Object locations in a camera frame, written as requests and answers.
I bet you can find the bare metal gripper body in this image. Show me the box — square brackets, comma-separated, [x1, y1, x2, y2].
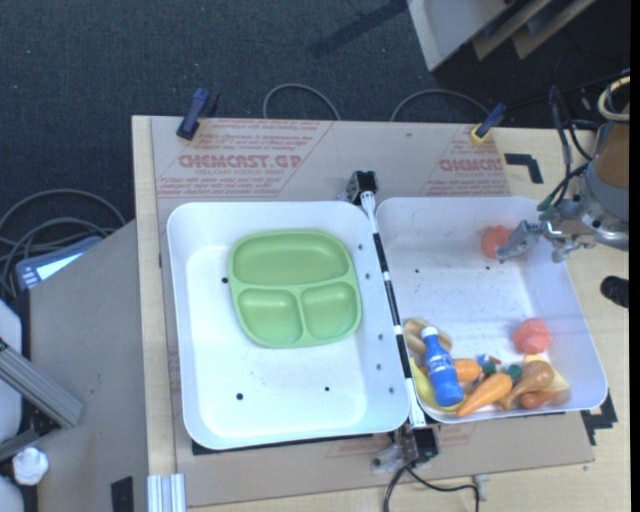
[540, 198, 631, 252]

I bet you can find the pink-orange round toy food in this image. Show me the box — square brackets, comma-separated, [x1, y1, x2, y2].
[481, 225, 512, 260]
[511, 317, 552, 357]

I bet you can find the white plastic tray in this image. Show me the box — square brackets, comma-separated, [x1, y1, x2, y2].
[374, 195, 610, 425]
[165, 200, 413, 451]

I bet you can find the brown toy chicken drumstick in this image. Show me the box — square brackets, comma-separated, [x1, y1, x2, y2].
[499, 359, 556, 412]

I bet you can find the yellow toy cheese slice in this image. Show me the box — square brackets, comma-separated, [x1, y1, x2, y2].
[521, 353, 572, 397]

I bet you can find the thin black and white rod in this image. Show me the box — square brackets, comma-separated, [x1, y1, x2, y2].
[360, 191, 427, 428]

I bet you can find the small orange carrot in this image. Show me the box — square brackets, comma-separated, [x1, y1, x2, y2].
[451, 357, 483, 384]

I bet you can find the tan toy bread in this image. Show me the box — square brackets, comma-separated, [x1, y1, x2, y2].
[403, 316, 454, 357]

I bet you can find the orange toy sausage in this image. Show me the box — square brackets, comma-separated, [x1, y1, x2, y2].
[519, 389, 572, 411]

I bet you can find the blue bottle white cap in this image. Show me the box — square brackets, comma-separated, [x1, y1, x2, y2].
[420, 325, 466, 408]

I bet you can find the large orange carrot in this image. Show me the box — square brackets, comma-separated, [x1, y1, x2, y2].
[455, 364, 524, 418]

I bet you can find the yellow banana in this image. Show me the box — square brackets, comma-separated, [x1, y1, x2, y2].
[409, 356, 467, 414]

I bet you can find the green divided plate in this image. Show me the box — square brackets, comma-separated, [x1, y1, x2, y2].
[227, 229, 363, 350]

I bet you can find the brown cardboard board red print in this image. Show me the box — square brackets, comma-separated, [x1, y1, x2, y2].
[149, 116, 597, 509]

